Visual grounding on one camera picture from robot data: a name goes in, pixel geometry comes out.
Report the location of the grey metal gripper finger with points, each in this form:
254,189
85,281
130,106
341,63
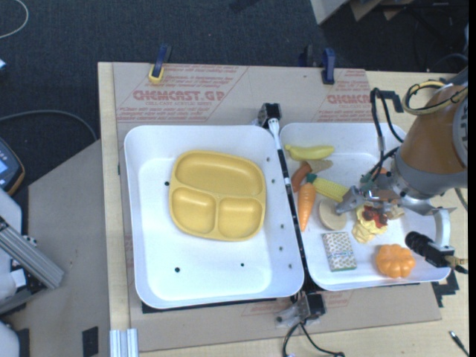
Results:
351,197

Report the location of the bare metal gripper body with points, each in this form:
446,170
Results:
385,189

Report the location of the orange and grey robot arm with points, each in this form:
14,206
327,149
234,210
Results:
427,151

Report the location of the yellow corn cob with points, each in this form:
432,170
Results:
329,188

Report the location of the beige round biscuit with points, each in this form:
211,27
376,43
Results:
331,219

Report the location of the yellow pasta with red sauce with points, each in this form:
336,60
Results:
366,229

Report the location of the white plastic tray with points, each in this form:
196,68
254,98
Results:
357,162
208,273

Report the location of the orange carrot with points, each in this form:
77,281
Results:
306,203

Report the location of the patterned white carton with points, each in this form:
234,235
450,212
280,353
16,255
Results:
339,251

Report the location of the orange sausage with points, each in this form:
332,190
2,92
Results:
298,177

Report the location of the yellow banana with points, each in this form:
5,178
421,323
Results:
308,152

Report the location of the thin black and white rod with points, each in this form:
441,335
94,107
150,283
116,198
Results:
286,179

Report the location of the orange pumpkin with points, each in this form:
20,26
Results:
395,260

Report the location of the yellow divided plate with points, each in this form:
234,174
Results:
217,195

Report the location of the brown cardboard board red print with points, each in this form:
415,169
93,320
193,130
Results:
230,99

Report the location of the black cylinder on white bracket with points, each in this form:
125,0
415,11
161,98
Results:
424,247

